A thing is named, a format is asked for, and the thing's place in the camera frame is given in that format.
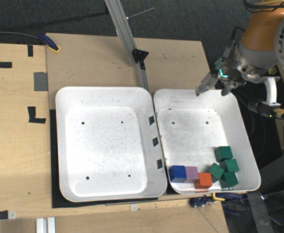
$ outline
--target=blue cube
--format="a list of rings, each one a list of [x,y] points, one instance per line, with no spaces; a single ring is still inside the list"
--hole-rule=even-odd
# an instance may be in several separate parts
[[[186,180],[185,166],[172,166],[169,169],[170,181],[173,183],[183,183]]]

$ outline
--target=green block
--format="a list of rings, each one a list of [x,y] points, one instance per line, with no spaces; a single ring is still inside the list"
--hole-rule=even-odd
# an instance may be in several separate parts
[[[235,172],[224,172],[219,182],[221,188],[231,188],[239,184]]]
[[[239,167],[235,159],[227,159],[219,164],[226,172],[238,172]]]
[[[213,163],[210,166],[208,172],[212,176],[212,182],[215,183],[216,181],[218,181],[221,178],[221,176],[223,175],[225,170],[222,167],[220,167],[218,164]]]
[[[217,162],[233,158],[233,153],[231,152],[231,148],[229,146],[219,147],[215,149],[214,153]]]

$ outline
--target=purple block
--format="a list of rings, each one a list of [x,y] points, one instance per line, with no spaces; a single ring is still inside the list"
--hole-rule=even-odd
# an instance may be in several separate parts
[[[196,166],[185,166],[186,180],[183,183],[194,183],[199,179],[198,168]]]

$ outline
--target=teal light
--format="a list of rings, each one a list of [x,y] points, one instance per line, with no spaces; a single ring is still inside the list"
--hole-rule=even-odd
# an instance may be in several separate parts
[[[223,78],[228,78],[228,75],[224,75],[224,74],[223,74],[223,71],[222,71],[221,69],[219,70],[219,72],[220,72],[220,74],[221,74],[221,76],[222,76]]]

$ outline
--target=red block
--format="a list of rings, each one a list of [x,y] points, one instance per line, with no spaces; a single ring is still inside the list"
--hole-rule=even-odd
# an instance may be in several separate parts
[[[198,173],[199,179],[195,182],[195,188],[200,190],[209,189],[213,182],[210,173]]]

